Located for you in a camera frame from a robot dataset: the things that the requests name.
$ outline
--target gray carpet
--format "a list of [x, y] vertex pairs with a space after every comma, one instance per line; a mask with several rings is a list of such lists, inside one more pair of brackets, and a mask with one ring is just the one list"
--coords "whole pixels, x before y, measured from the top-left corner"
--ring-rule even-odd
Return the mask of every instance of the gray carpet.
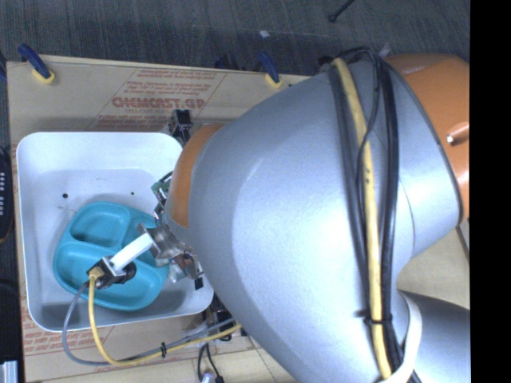
[[[265, 49], [282, 73], [312, 75], [318, 58], [368, 45], [392, 53], [452, 53], [469, 61], [470, 0], [0, 0], [0, 49], [18, 61], [39, 53], [212, 67], [230, 53], [254, 69]], [[269, 38], [259, 32], [267, 30]], [[0, 145], [9, 143], [0, 87]], [[14, 234], [0, 245], [0, 280], [18, 282]], [[0, 361], [17, 357], [19, 312], [0, 292]]]

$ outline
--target teal plate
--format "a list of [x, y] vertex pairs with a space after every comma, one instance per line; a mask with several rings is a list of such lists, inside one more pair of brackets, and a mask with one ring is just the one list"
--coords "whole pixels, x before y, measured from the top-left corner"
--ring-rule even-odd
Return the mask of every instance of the teal plate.
[[[76, 294], [87, 281], [87, 271], [106, 255], [115, 255], [136, 239], [137, 226], [155, 227], [154, 218], [121, 204], [96, 202], [83, 207], [71, 220], [53, 257], [58, 283]], [[94, 303], [115, 310], [139, 310], [153, 302], [168, 275], [168, 266], [156, 267], [149, 251], [135, 261], [137, 273], [124, 284], [97, 290]]]

